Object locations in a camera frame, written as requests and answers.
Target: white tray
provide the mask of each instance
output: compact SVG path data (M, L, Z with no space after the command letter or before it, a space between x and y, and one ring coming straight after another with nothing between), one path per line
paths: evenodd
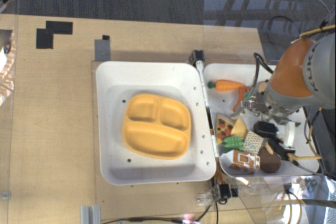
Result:
M203 181L216 170L201 82L185 63L104 62L96 73L100 165L114 185ZM139 93L177 99L191 113L188 151L175 160L155 159L130 151L122 139L128 101Z
M242 82L245 85L251 85L253 77L255 75L255 65L241 65L241 64L224 64L224 63L213 63L204 69L204 80L207 84L209 81L216 81L219 79L233 80ZM270 74L260 67L258 81L263 81L270 78ZM237 102L238 91L230 92L218 92L214 89L208 90L208 100L210 105L211 117L213 123L215 124L216 114L224 114L230 116L233 114L232 108ZM253 124L260 120L260 118L250 114L248 117L243 118L248 129L253 130ZM289 119L301 122L301 124L295 128L295 140L293 147L296 149L295 154L298 156L313 156L309 145L306 144L306 139L303 134L304 124L306 117L304 115L303 109L301 108L299 113L292 114ZM279 128L279 137L285 138L285 127ZM299 162L303 167L317 171L319 163L317 160L305 160ZM261 170L253 174L247 174L231 168L226 167L221 162L222 169L225 173L233 177L251 177L251 176L300 176L308 174L305 170L302 170L290 162L281 161L281 167L279 170L273 174L267 174Z

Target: brown round object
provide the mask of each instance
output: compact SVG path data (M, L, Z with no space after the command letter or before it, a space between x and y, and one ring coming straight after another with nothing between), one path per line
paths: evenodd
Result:
M281 165L281 160L277 154L269 154L265 147L262 147L258 155L260 157L260 169L265 173L275 173Z

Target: wooden table surface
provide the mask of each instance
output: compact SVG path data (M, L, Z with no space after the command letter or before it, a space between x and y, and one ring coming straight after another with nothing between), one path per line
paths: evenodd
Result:
M54 35L54 49L36 49L36 29L45 28L47 20L73 22L73 34ZM185 61L194 49L203 49L208 57L251 59L253 52L262 53L252 28L20 15L9 224L80 223L81 206L102 202L97 193L104 190L96 186L94 172L91 76L95 39L102 35L110 36L113 60ZM114 204L105 204L102 215L202 212L194 195L208 185L110 186L106 192L112 190ZM220 210L226 223L253 223L239 198ZM214 219L211 212L203 223Z

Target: orange plate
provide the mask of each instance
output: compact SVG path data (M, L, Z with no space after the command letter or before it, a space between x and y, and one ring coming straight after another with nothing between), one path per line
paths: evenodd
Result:
M128 149L147 157L176 159L188 150L190 135L190 113L181 102L147 93L130 100L122 127Z

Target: wooden table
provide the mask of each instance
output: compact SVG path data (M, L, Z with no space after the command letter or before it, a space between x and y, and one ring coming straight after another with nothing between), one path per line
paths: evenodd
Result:
M47 20L73 22L73 34L54 35L54 49L36 49L36 29ZM9 224L80 223L80 207L98 203L103 220L204 210L194 195L207 182L110 185L105 191L114 204L99 200L104 189L94 172L91 63L102 35L110 36L113 60L185 61L194 49L208 57L262 53L251 28L19 16ZM253 223L239 198L220 210L226 223ZM203 221L214 219L209 213Z

